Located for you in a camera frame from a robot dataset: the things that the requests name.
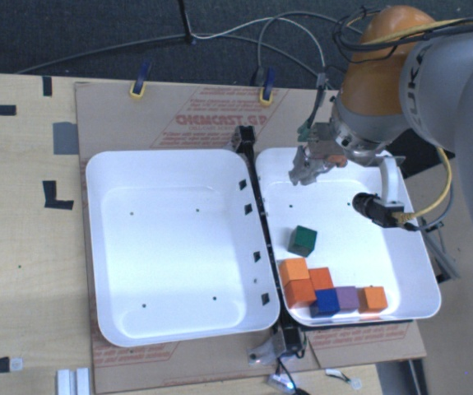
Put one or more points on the white plastic tray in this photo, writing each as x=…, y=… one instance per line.
x=170, y=253
x=355, y=253

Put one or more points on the blue cube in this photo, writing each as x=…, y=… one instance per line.
x=325, y=302

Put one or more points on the brown cardboard board red print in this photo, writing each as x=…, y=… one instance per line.
x=137, y=130

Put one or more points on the purple cube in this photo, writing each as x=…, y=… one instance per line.
x=347, y=297

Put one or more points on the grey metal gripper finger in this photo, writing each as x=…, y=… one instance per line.
x=315, y=175
x=298, y=168

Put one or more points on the green cube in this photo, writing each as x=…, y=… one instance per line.
x=302, y=240

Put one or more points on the black cylinder on white bracket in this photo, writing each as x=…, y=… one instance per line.
x=378, y=212

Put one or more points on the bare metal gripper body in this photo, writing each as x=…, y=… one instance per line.
x=326, y=144

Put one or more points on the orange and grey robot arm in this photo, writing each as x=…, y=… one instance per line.
x=384, y=80

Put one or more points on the orange cube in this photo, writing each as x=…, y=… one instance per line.
x=372, y=298
x=321, y=278
x=299, y=293
x=293, y=269

